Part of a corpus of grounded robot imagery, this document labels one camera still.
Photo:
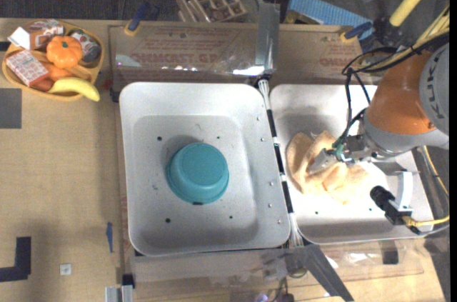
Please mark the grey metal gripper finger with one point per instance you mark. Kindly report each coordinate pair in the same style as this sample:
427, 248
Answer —
321, 161

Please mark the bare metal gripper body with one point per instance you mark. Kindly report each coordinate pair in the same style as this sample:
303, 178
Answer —
355, 145

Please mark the pale yellow cloth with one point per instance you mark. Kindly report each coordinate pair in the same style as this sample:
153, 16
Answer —
303, 157

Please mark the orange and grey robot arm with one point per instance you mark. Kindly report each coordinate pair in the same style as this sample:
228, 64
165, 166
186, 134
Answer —
400, 108

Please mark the white plastic tray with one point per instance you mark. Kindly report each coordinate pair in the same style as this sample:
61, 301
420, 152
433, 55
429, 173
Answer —
200, 168
321, 222

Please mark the teal bowl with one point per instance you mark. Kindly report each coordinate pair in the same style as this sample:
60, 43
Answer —
197, 172

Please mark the orange divided plate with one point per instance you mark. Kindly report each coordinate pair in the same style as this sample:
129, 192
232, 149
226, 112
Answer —
87, 72

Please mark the yellow banana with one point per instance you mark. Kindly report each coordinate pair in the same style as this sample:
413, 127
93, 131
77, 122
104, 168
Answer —
76, 85

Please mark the small red and white can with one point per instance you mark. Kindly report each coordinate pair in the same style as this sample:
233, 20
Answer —
87, 43

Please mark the orange carrot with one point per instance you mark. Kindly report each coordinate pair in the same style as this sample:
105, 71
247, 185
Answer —
57, 74

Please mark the orange toy pumpkin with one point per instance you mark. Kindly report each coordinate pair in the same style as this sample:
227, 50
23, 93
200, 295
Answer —
64, 51

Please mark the orange and white packet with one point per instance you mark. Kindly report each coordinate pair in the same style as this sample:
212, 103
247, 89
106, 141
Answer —
44, 33

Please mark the red and white carton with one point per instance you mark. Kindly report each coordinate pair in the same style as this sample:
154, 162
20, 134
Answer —
26, 68

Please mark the small white box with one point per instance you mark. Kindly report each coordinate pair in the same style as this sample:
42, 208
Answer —
19, 37

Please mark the black cylinder on white bracket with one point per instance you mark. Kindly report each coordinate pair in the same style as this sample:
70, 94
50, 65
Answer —
391, 202

